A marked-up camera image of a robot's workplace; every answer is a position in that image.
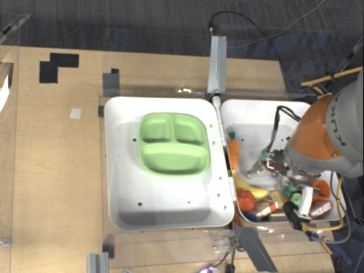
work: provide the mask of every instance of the green divided plate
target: green divided plate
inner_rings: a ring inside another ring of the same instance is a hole
[[[196,175],[210,165],[210,150],[202,122],[181,113],[151,113],[139,128],[139,157],[154,175]]]

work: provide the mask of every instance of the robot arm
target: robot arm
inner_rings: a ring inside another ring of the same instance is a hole
[[[335,96],[317,100],[291,136],[285,161],[301,176],[329,170],[363,175],[363,69]]]

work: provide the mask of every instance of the gray floor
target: gray floor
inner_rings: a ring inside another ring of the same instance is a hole
[[[21,45],[208,56],[210,17],[221,10],[244,14],[267,35],[289,26],[321,0],[0,0],[0,24],[30,14]],[[226,35],[229,57],[280,60],[287,90],[331,73],[363,34],[364,0],[327,0],[294,28],[269,42],[235,47],[262,35],[231,14],[214,20]],[[363,52],[349,67],[362,65]]]

